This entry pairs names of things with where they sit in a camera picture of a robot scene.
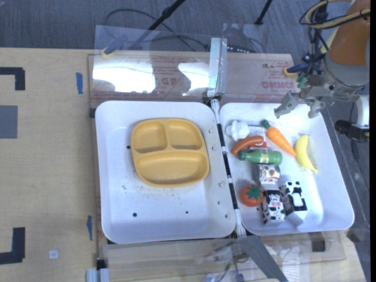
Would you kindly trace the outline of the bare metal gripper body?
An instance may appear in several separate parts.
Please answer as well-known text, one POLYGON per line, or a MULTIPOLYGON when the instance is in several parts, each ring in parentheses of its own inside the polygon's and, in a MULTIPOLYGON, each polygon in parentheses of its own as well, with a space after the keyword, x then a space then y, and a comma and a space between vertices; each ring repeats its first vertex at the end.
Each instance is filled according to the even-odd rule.
POLYGON ((309 75, 298 96, 305 100, 332 99, 348 102, 359 90, 331 75, 309 75))

